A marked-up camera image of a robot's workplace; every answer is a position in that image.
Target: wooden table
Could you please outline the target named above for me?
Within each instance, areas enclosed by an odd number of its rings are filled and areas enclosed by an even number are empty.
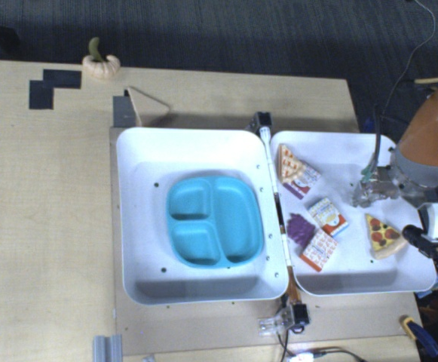
[[[54,88],[53,110],[31,110],[30,81],[45,81],[44,69],[81,67],[0,61],[0,361],[92,360],[93,337],[117,331],[109,129],[113,96],[126,87],[170,106],[169,127],[244,128],[254,112],[270,111],[275,130],[357,131],[342,80],[122,69],[111,81],[82,75],[79,89]],[[293,351],[333,345],[369,361],[419,360],[399,324],[402,314],[419,321],[412,293],[303,298],[311,325],[292,338]],[[214,303],[198,319],[240,318],[249,328],[263,307]],[[141,310],[157,334],[144,353],[163,351],[157,362],[274,361],[282,351],[240,329],[218,339],[198,331],[194,305]],[[194,348],[216,350],[186,351]]]

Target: blue handle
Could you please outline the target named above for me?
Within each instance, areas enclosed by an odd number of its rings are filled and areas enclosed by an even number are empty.
[[[430,357],[438,356],[438,344],[435,339],[423,327],[417,325],[415,322],[408,323],[409,329],[415,334],[418,341],[425,347]]]

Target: toy pizza slice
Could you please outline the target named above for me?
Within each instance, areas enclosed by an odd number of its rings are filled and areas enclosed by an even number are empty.
[[[291,183],[304,174],[306,166],[285,145],[279,148],[279,180]]]
[[[408,241],[394,228],[366,214],[372,254],[377,260],[389,257],[403,248]]]

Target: blue divided dish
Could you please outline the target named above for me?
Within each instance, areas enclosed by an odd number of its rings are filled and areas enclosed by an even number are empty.
[[[242,265],[264,243],[256,196],[228,176],[184,179],[167,196],[170,243],[177,258],[194,267]]]

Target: white pumpkin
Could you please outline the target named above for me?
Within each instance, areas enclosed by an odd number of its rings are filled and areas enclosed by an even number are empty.
[[[108,55],[104,61],[96,61],[93,56],[83,58],[83,70],[94,78],[110,79],[120,69],[120,60]]]

